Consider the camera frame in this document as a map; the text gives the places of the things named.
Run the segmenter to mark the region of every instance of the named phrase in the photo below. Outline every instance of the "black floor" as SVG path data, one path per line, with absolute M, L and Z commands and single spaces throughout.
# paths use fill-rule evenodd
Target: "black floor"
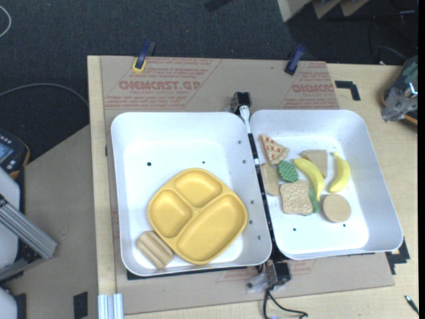
M 144 38 L 156 56 L 287 59 L 303 44 L 305 60 L 402 64 L 418 53 L 418 14 L 400 16 L 417 0 L 371 0 L 357 20 L 339 6 L 319 20 L 309 4 L 287 23 L 276 0 L 217 1 L 0 0 L 12 18 L 0 37 L 0 128 L 39 157 L 89 123 L 85 103 L 60 86 L 87 99 L 86 57 L 136 56 Z M 0 9 L 0 34 L 8 22 Z M 4 93 L 37 83 L 60 86 Z

